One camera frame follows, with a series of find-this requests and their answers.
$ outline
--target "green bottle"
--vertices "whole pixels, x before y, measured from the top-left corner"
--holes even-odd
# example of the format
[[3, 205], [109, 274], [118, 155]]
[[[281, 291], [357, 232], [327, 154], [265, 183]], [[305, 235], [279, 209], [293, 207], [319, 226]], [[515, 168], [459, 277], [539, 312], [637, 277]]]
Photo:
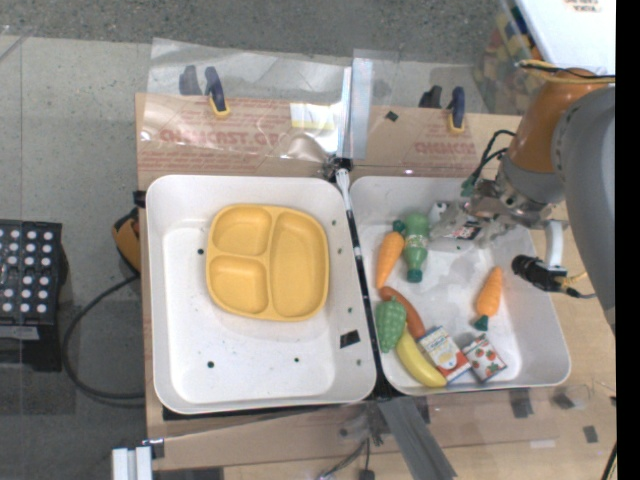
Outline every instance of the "green bottle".
[[409, 267], [407, 281], [419, 283], [422, 281], [422, 264], [427, 259], [427, 244], [429, 243], [429, 219], [422, 213], [411, 213], [404, 220], [405, 246], [402, 257]]

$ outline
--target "white lid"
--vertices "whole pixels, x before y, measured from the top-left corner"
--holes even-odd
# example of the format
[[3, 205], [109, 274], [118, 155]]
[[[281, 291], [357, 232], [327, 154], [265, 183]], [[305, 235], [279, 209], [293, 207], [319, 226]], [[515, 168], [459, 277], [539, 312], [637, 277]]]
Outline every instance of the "white lid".
[[544, 60], [615, 74], [616, 0], [515, 1]]

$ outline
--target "concrete floor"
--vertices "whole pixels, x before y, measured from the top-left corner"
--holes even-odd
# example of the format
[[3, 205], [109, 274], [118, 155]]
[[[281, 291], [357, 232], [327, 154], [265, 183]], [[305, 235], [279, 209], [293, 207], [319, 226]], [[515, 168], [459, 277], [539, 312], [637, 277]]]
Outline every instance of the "concrete floor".
[[[133, 96], [147, 89], [154, 38], [327, 63], [348, 61], [354, 48], [389, 51], [403, 65], [418, 61], [411, 69], [422, 70], [428, 84], [443, 83], [436, 73], [458, 83], [470, 80], [496, 6], [497, 0], [0, 0], [0, 26], [7, 27], [0, 35], [0, 217], [63, 223], [70, 279], [61, 327], [129, 274], [110, 228], [132, 207]], [[28, 38], [8, 51], [20, 34]], [[425, 90], [422, 80], [412, 89]], [[481, 111], [481, 102], [471, 101], [470, 110]], [[134, 283], [83, 321], [72, 359], [91, 385], [142, 388], [139, 301]], [[99, 403], [64, 373], [0, 366], [0, 480], [106, 480], [111, 450], [135, 446], [145, 433], [138, 405]]]

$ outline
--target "orange sausage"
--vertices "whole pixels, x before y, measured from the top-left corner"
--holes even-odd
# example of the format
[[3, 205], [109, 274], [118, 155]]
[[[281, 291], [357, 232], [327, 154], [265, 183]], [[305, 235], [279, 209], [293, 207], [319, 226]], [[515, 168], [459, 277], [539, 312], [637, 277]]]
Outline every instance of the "orange sausage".
[[427, 334], [427, 330], [422, 323], [422, 318], [416, 311], [416, 308], [397, 290], [394, 290], [390, 286], [383, 286], [378, 290], [380, 298], [382, 300], [391, 300], [391, 297], [395, 297], [396, 300], [404, 306], [407, 311], [407, 330], [414, 339], [418, 340]]

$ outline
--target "white plastic tray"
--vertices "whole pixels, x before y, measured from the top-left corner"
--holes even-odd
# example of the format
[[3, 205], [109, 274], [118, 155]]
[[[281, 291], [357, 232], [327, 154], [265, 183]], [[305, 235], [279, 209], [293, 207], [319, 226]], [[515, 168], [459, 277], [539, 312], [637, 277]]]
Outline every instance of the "white plastic tray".
[[[205, 279], [215, 214], [238, 203], [287, 206], [324, 227], [325, 307], [302, 322], [244, 318], [216, 307]], [[342, 197], [312, 178], [171, 175], [146, 196], [153, 373], [161, 402], [182, 414], [347, 403], [376, 378]], [[340, 336], [360, 341], [340, 348]]]
[[[439, 201], [459, 200], [462, 181], [363, 177], [353, 183], [353, 211], [373, 308], [380, 302], [373, 285], [377, 251], [392, 222], [411, 211], [427, 212]], [[434, 242], [419, 284], [405, 281], [406, 267], [399, 260], [387, 285], [413, 303], [427, 329], [442, 325], [460, 348], [481, 334], [472, 326], [477, 318], [473, 302], [491, 267], [500, 265], [505, 273], [503, 297], [497, 315], [489, 321], [487, 336], [508, 367], [484, 384], [468, 371], [446, 388], [434, 390], [410, 377], [394, 352], [382, 354], [385, 376], [398, 391], [420, 396], [437, 391], [555, 385], [566, 379], [571, 363], [555, 308], [549, 294], [512, 273], [511, 261], [518, 254], [535, 256], [524, 228], [499, 237], [487, 249], [451, 239]]]

